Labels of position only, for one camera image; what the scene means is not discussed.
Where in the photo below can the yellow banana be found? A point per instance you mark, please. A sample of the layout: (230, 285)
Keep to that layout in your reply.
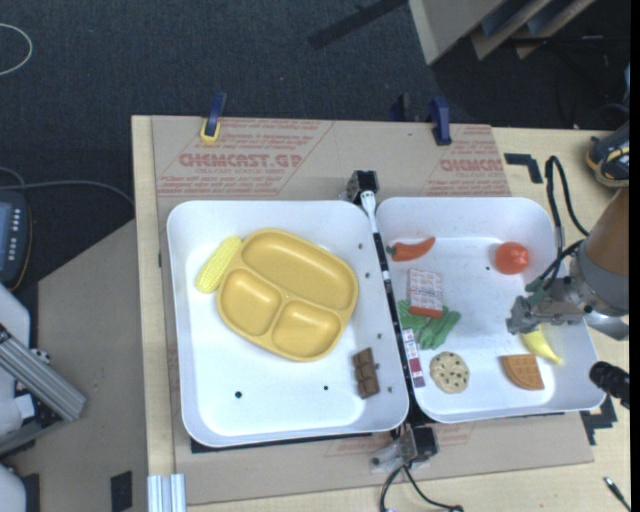
(540, 344)

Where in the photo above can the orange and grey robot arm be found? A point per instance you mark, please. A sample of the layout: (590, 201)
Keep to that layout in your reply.
(607, 235)

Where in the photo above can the orange chili pepper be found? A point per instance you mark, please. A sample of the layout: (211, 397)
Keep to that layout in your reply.
(412, 249)

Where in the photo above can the yellow divided plate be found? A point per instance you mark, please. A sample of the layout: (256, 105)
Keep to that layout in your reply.
(290, 280)

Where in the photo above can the red tomato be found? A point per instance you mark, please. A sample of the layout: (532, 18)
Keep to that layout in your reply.
(511, 258)

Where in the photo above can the thin black and white rod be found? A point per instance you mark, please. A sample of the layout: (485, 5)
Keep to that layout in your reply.
(384, 270)

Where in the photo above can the white and orange carton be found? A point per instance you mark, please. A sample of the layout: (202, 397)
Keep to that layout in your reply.
(425, 292)

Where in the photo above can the yellow corn cob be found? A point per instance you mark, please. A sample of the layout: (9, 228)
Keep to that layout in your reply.
(217, 265)

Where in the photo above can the black cylinder on white bracket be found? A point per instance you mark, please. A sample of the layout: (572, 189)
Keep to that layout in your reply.
(609, 376)

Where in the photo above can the brown chocolate bar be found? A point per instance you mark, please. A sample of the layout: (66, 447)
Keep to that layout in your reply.
(366, 374)

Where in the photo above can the green pea pods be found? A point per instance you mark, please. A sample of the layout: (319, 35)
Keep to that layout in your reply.
(437, 330)

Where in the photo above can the chocolate chip biscuit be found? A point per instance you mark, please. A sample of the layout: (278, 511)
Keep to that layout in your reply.
(449, 372)

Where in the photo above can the white plastic tray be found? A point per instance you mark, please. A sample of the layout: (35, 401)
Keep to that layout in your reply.
(280, 395)
(480, 310)

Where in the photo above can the brown cardboard board, red print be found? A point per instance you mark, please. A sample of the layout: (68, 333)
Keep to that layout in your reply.
(310, 150)

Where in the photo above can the orange waffle piece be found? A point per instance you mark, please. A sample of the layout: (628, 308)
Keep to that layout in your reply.
(522, 372)

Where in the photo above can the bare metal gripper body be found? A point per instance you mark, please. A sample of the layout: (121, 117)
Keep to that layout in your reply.
(550, 307)

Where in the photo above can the white and purple packet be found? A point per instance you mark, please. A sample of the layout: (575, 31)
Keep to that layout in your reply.
(414, 357)

